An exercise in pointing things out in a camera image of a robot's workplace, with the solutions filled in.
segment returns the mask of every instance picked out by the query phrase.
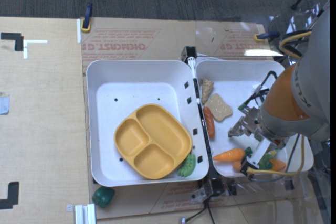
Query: toy sausage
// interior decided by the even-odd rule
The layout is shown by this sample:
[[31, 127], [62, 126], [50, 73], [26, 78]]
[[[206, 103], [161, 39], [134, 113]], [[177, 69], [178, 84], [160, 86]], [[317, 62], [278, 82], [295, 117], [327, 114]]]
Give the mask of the toy sausage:
[[209, 138], [213, 138], [215, 136], [215, 123], [210, 108], [205, 106], [203, 108], [203, 115], [205, 119], [206, 128], [208, 130]]

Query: blue and yellow clamp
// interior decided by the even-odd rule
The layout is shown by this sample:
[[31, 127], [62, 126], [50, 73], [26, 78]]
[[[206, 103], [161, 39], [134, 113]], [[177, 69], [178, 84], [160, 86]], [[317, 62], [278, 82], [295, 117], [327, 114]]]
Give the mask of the blue and yellow clamp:
[[92, 15], [92, 3], [88, 2], [86, 4], [86, 11], [85, 11], [85, 17], [82, 20], [80, 29], [82, 32], [87, 33], [90, 31], [91, 27], [91, 15]]
[[271, 31], [263, 34], [254, 34], [253, 40], [254, 42], [264, 42], [265, 39], [273, 39], [277, 37], [280, 37], [280, 33], [276, 31]]

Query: yellow plate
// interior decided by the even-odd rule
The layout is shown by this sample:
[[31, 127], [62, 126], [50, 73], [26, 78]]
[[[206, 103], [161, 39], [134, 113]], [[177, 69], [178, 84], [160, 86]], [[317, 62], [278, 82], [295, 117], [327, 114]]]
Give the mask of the yellow plate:
[[119, 124], [114, 144], [139, 174], [159, 179], [185, 160], [192, 140], [184, 126], [165, 108], [146, 104]]

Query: toy bread slice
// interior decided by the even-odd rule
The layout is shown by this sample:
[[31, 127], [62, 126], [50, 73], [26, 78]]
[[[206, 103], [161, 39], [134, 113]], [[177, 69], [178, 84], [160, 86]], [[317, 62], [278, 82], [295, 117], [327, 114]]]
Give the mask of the toy bread slice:
[[208, 100], [209, 95], [212, 91], [212, 89], [214, 88], [214, 82], [204, 79], [203, 83], [202, 83], [202, 99], [201, 102], [202, 104], [204, 104], [206, 102], [206, 100]]
[[214, 119], [219, 122], [232, 114], [231, 106], [226, 104], [217, 93], [211, 95], [204, 106], [210, 108]]

